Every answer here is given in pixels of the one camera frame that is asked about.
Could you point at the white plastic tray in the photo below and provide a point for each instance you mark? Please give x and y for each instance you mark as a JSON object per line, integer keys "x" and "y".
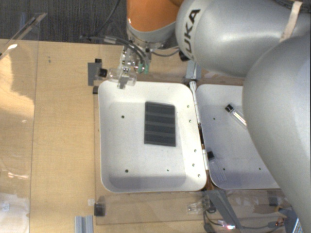
{"x": 228, "y": 159}
{"x": 126, "y": 139}

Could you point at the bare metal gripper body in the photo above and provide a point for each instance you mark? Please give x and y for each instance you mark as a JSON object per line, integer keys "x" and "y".
{"x": 131, "y": 58}

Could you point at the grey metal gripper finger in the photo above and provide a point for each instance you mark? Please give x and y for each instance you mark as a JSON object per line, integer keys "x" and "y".
{"x": 123, "y": 81}

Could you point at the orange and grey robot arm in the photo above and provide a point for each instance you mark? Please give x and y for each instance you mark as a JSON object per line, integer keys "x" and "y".
{"x": 218, "y": 38}

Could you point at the dark grey ribbed pad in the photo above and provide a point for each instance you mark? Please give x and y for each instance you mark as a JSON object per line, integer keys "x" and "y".
{"x": 160, "y": 124}

